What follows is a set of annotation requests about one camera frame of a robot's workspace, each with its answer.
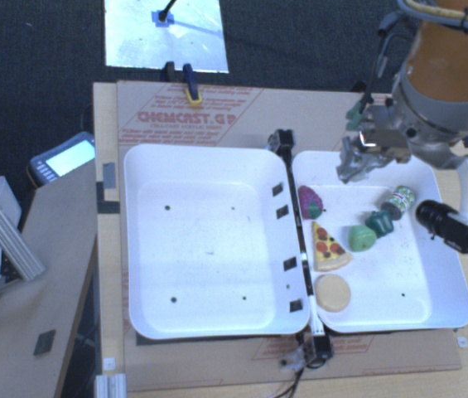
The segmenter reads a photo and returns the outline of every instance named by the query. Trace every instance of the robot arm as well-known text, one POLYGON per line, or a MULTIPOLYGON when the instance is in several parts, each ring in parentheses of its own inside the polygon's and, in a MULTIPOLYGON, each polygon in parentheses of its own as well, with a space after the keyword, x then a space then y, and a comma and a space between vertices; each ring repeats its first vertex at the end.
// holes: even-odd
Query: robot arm
POLYGON ((347 129, 358 134, 344 138, 337 172, 343 182, 359 181, 374 168, 393 160, 405 163, 411 156, 437 169, 456 169, 462 185, 461 210, 424 202, 417 218, 448 245, 468 252, 468 240, 458 239, 462 231, 468 237, 468 158, 451 151, 468 138, 468 0, 398 0, 398 5, 401 11, 385 18, 388 26, 380 28, 381 49, 393 36, 387 31, 401 18, 417 17, 421 26, 393 83, 392 99, 384 107, 368 106, 366 93, 348 113, 347 129), (437 211, 443 217, 438 218, 437 211), (446 220, 449 231, 434 226, 445 225, 446 220), (453 231, 455 240, 447 239, 453 231))

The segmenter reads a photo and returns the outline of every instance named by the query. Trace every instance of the beige disc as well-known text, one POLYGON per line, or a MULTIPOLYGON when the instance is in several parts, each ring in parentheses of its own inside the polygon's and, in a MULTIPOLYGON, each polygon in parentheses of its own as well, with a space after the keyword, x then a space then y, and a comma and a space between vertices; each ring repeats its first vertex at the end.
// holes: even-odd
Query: beige disc
POLYGON ((326 311, 337 313, 348 306, 351 290, 348 283, 339 275, 320 276, 315 282, 316 303, 326 311))

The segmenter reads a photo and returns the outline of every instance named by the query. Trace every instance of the white tray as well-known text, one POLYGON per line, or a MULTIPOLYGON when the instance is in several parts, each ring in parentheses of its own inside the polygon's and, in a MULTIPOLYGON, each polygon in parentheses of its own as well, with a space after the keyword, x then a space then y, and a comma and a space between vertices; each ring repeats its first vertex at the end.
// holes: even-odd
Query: white tray
MULTIPOLYGON (((352 225, 363 224, 397 186, 410 187, 420 201, 441 201, 433 171, 413 158, 407 164, 390 163, 373 170, 362 182, 343 184, 335 167, 339 154, 303 152, 293 161, 297 187, 311 187, 321 197, 325 212, 318 218, 345 248, 352 225)), ((394 232, 377 240, 367 251, 333 273, 350 285, 351 301, 342 312, 318 308, 322 322, 337 332, 373 332, 424 328, 459 328, 468 323, 468 288, 458 254, 442 239, 431 240, 414 215, 416 207, 394 232)), ((311 221, 303 221, 311 267, 311 221)), ((311 271, 312 281, 321 273, 311 271)))
POLYGON ((306 326, 281 159, 262 149, 143 144, 128 151, 123 170, 129 312, 140 334, 291 334, 306 326), (290 259, 296 266, 285 269, 290 259))

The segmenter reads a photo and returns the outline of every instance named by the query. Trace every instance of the metal sheet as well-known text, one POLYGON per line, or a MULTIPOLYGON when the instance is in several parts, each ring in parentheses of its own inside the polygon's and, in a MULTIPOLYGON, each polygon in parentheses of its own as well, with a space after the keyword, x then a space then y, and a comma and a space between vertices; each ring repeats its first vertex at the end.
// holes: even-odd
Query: metal sheet
POLYGON ((159 27, 153 13, 170 0, 105 0, 107 66, 228 73, 219 0, 177 0, 174 22, 159 27))

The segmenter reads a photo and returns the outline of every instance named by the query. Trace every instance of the pizza slice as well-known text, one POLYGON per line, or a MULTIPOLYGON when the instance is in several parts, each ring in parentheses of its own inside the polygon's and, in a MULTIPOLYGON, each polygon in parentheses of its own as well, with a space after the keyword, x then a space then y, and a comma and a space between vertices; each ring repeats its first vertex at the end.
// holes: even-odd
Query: pizza slice
POLYGON ((315 271, 331 271, 348 264, 353 256, 346 252, 325 228, 313 221, 313 239, 315 246, 315 271))

